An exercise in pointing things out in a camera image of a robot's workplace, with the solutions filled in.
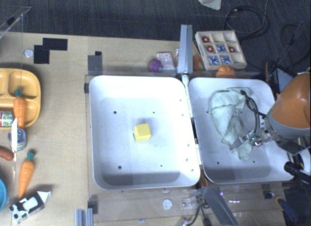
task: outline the toy carrot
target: toy carrot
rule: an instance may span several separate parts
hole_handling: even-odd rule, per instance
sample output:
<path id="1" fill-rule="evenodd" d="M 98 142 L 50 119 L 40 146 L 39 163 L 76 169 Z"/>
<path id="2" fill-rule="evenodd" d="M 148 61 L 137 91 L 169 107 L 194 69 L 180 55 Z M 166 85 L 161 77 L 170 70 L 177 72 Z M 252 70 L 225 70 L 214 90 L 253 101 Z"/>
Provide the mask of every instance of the toy carrot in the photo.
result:
<path id="1" fill-rule="evenodd" d="M 35 166 L 34 163 L 32 162 L 34 156 L 35 154 L 28 152 L 27 160 L 21 165 L 18 183 L 18 198 L 22 198 L 22 196 L 24 195 L 29 180 L 34 172 Z"/>
<path id="2" fill-rule="evenodd" d="M 14 90 L 16 98 L 13 103 L 14 117 L 17 118 L 17 127 L 24 128 L 26 116 L 26 100 L 21 97 L 20 89 Z"/>

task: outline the yellow plate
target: yellow plate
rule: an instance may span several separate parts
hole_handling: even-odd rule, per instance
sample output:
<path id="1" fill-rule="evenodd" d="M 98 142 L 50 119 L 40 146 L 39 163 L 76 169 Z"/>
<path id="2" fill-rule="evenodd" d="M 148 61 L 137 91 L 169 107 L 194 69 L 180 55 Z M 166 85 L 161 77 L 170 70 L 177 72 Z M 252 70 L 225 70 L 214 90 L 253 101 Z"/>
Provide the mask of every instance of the yellow plate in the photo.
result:
<path id="1" fill-rule="evenodd" d="M 0 69 L 0 111 L 13 111 L 14 90 L 21 88 L 26 99 L 25 127 L 32 125 L 38 118 L 41 108 L 41 89 L 38 78 L 27 70 Z"/>

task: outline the toy sausage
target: toy sausage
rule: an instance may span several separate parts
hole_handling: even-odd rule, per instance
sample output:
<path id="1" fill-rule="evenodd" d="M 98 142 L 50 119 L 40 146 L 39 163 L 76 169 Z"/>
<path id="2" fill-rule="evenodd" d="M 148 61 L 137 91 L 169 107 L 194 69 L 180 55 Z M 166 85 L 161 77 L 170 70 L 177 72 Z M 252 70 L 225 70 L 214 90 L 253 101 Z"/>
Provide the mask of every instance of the toy sausage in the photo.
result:
<path id="1" fill-rule="evenodd" d="M 11 161 L 14 158 L 13 153 L 10 150 L 6 150 L 2 147 L 0 148 L 0 157 L 7 161 Z"/>

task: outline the black tape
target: black tape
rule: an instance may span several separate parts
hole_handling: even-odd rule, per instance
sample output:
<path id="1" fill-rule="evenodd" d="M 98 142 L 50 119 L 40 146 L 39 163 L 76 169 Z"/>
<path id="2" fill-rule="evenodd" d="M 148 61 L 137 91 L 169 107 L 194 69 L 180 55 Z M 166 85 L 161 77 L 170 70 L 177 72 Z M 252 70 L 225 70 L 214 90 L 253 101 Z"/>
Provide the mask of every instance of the black tape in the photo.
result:
<path id="1" fill-rule="evenodd" d="M 89 94 L 89 84 L 84 83 L 84 93 Z"/>
<path id="2" fill-rule="evenodd" d="M 11 26 L 15 22 L 15 20 L 16 19 L 14 17 L 11 17 L 6 21 L 6 23 L 8 23 L 8 25 Z"/>
<path id="3" fill-rule="evenodd" d="M 45 50 L 67 51 L 67 47 L 68 39 L 43 38 L 43 49 Z"/>
<path id="4" fill-rule="evenodd" d="M 42 45 L 35 45 L 34 64 L 49 64 L 50 51 L 43 49 Z"/>

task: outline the small jar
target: small jar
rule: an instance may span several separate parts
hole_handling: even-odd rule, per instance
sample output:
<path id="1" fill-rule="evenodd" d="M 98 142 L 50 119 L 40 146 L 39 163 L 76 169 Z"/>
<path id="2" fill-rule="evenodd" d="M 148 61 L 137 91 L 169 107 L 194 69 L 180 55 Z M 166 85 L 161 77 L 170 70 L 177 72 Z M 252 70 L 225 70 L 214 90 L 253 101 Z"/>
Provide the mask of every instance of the small jar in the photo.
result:
<path id="1" fill-rule="evenodd" d="M 10 147 L 12 148 L 12 135 L 11 131 L 8 133 L 8 139 L 10 141 Z M 17 151 L 23 150 L 27 145 L 26 132 L 23 129 L 17 129 Z"/>

